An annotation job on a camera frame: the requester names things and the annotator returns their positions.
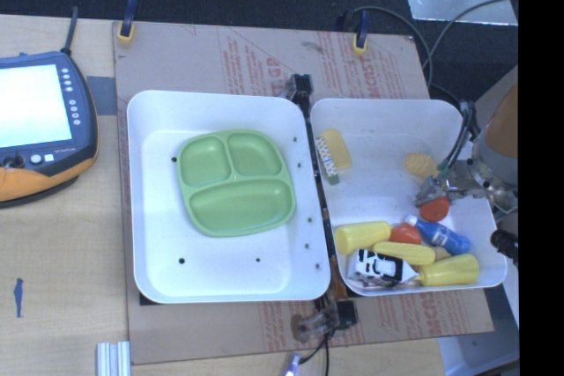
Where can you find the yellow squeeze bottle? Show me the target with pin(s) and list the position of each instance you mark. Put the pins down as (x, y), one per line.
(359, 237)
(451, 270)

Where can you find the small yellow ridged toy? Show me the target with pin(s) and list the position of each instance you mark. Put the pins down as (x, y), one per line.
(419, 165)

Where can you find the thin black and white rod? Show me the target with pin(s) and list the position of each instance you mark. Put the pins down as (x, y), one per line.
(318, 185)

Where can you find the blue bottle with white cap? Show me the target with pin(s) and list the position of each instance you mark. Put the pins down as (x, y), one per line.
(443, 235)

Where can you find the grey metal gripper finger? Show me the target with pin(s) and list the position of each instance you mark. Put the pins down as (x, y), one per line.
(440, 185)
(424, 194)

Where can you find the black cylinder on white bracket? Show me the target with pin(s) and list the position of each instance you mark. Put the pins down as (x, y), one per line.
(504, 241)

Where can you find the yellow corn cob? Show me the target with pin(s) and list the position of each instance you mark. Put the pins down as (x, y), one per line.
(407, 252)

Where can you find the white plastic tray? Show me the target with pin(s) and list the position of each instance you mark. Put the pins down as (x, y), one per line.
(220, 268)
(379, 198)

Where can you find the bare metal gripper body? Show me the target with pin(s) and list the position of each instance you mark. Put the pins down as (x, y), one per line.
(482, 185)

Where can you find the orange round toy fruit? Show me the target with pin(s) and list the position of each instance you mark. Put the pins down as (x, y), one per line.
(434, 210)

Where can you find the brown cardboard board red print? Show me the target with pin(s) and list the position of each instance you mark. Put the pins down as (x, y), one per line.
(211, 57)

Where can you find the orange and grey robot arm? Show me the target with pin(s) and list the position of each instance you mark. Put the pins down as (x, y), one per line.
(504, 125)

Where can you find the green divided plate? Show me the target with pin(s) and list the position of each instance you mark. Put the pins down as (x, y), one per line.
(238, 189)

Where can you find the yellow packet with white print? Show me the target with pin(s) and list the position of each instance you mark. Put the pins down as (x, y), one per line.
(338, 149)

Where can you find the orange toy with red top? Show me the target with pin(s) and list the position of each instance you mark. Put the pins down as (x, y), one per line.
(404, 234)

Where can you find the black and white carton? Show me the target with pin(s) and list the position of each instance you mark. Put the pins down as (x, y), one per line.
(381, 266)

